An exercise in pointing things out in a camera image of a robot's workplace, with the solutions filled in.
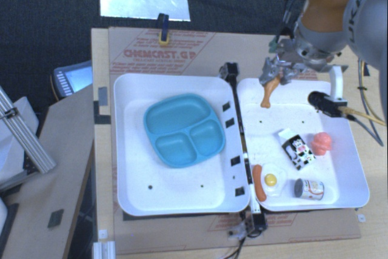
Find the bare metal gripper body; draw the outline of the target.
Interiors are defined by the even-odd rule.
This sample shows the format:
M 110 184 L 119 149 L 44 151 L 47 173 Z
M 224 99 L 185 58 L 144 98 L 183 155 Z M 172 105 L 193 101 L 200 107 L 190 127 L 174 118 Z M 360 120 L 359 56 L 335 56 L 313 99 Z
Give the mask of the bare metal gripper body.
M 312 69 L 328 72 L 331 69 L 331 54 L 317 49 L 304 39 L 283 38 L 272 44 L 275 64 L 290 69 Z

